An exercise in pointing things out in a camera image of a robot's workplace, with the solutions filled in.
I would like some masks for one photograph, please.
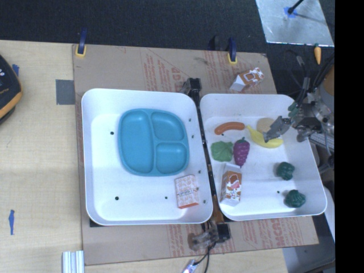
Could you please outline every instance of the cardboard sheet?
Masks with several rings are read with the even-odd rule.
[[[75,55],[73,70],[76,96],[78,164],[80,175],[82,241],[86,265],[203,255],[188,246],[190,234],[201,225],[97,226],[85,207],[81,99],[93,88],[179,92],[188,78],[200,78],[201,96],[237,93],[230,90],[236,76],[259,67],[264,80],[240,93],[275,94],[269,63],[264,54],[237,53],[229,64],[227,53],[88,45],[85,57]],[[217,245],[212,254],[274,249],[318,243],[311,217],[229,222],[231,239]]]

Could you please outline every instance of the toy food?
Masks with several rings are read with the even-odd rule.
[[[251,126],[247,125],[247,129],[250,132],[251,139],[257,143],[258,145],[264,147],[264,148],[277,148],[281,144],[283,144],[282,139],[270,139],[267,143],[264,141],[263,134],[260,133],[258,130],[253,129]]]
[[[277,176],[282,177],[284,180],[291,180],[295,166],[287,162],[281,162],[277,167]]]
[[[216,142],[211,145],[212,158],[219,162],[229,162],[233,158],[232,142]]]
[[[250,143],[247,142],[244,137],[234,143],[233,155],[236,165],[239,165],[240,167],[244,165],[249,154],[249,149]]]
[[[264,79],[263,72],[257,67],[239,74],[230,87],[230,90],[242,91],[246,88],[256,86]]]
[[[175,179],[178,208],[187,208],[198,204],[197,183],[194,175]]]
[[[321,48],[319,47],[318,43],[315,43],[315,47],[313,48],[313,53],[315,55],[317,65],[320,65],[321,64]]]
[[[257,122],[257,130],[260,133],[267,133],[268,130],[271,128],[271,125],[273,124],[274,119],[264,117],[258,120]]]
[[[220,203],[236,206],[241,198],[241,180],[239,166],[226,163],[222,175]]]
[[[306,202],[306,196],[300,193],[298,190],[291,190],[284,198],[284,204],[288,207],[301,207]]]
[[[237,121],[230,121],[223,123],[215,128],[215,134],[222,134],[227,130],[243,130],[245,128],[245,124]]]

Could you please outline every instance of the metal bracket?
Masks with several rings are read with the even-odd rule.
[[[84,273],[84,252],[63,252],[62,253],[62,273]]]
[[[202,139],[202,146],[204,148],[205,152],[205,158],[206,158],[206,165],[208,168],[208,174],[209,174],[209,182],[210,182],[210,188],[211,188],[211,195],[213,199],[213,215],[211,220],[211,229],[208,231],[207,234],[202,233],[202,235],[198,236],[190,236],[192,239],[190,241],[192,242],[190,244],[190,247],[199,247],[199,248],[207,248],[211,244],[215,242],[225,242],[227,239],[230,238],[230,230],[228,224],[224,221],[224,215],[220,211],[220,207],[218,205],[217,195],[216,195],[216,187],[214,182],[214,175],[211,168],[211,162],[208,152],[208,147],[206,143],[206,137],[205,137],[205,130],[204,130],[204,124],[202,121],[202,114],[200,110],[200,90],[201,90],[201,82],[199,78],[189,78],[187,81],[183,84],[182,89],[180,93],[184,93],[188,95],[193,101],[195,102],[196,109],[197,109],[197,116],[198,116],[198,123],[200,125],[200,133],[201,133],[201,139]]]

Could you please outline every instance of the gray tape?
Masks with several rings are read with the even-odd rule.
[[[56,80],[57,105],[75,104],[75,85],[73,80]]]

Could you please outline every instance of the wooden table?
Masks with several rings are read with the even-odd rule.
[[[61,272],[82,250],[74,105],[56,104],[56,80],[73,80],[72,45],[0,41],[20,67],[24,95],[0,125],[0,272]],[[14,234],[8,217],[14,210]],[[189,257],[86,266],[85,272],[180,272]],[[203,272],[204,264],[196,273]],[[217,254],[209,273],[287,272],[282,249]]]

